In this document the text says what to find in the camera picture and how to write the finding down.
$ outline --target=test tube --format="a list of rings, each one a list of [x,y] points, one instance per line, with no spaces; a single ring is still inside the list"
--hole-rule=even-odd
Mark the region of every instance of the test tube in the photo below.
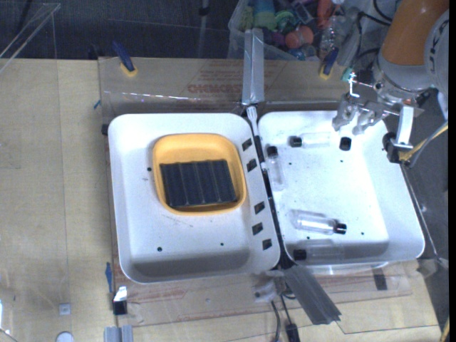
[[[326,217],[323,214],[307,212],[300,209],[292,209],[289,212],[289,219],[296,229],[316,232],[325,235],[334,233],[345,234],[347,226],[337,219]]]
[[[302,148],[328,147],[330,132],[303,133],[290,137],[290,146]]]
[[[269,175],[269,183],[273,191],[282,191],[285,189],[285,176],[284,169],[280,163],[279,153],[277,147],[272,145],[266,149],[267,153],[267,167]]]

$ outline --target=black cap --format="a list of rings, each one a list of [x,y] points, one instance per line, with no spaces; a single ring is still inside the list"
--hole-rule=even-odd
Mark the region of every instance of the black cap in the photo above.
[[[334,232],[339,234],[345,234],[347,232],[347,224],[337,223],[334,226]]]
[[[293,258],[296,261],[303,261],[307,258],[307,252],[305,249],[295,249],[293,250]]]
[[[293,137],[290,137],[290,146],[292,147],[302,147],[302,138],[301,137],[297,137],[297,136],[293,136]]]
[[[342,137],[341,143],[339,144],[339,148],[342,151],[349,151],[351,148],[351,138],[349,137]]]
[[[266,149],[266,153],[268,154],[268,157],[277,157],[279,155],[277,152],[277,147],[275,145],[270,145]]]

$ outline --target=clear acrylic panel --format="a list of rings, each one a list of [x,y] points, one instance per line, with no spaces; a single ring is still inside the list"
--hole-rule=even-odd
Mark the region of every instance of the clear acrylic panel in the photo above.
[[[108,56],[112,41],[121,42],[131,56],[166,58],[226,58],[227,29],[137,21],[109,20],[103,46]]]
[[[19,58],[55,56],[57,10],[0,4],[0,325],[20,342],[71,329],[57,61]]]

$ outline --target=white plastic tray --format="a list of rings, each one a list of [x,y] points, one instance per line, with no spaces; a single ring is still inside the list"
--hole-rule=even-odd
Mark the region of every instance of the white plastic tray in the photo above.
[[[336,133],[336,112],[269,113],[259,121],[264,148],[278,147],[286,189],[274,192],[274,203],[285,247],[293,258],[305,249],[306,264],[378,264],[411,260],[421,255],[425,241],[401,168],[383,151],[384,123],[353,136],[350,128]],[[289,146],[292,135],[330,133],[330,145],[304,149]],[[341,136],[351,149],[339,149]],[[293,227],[287,212],[302,209],[347,224],[346,234],[322,235]]]
[[[231,212],[176,215],[157,197],[152,148],[165,135],[216,133],[236,146],[247,199]],[[273,268],[280,248],[249,124],[233,114],[133,114],[114,119],[108,130],[120,265],[133,281],[150,283]],[[247,171],[247,163],[257,166]],[[263,202],[258,214],[254,206]],[[254,226],[261,231],[254,234]]]

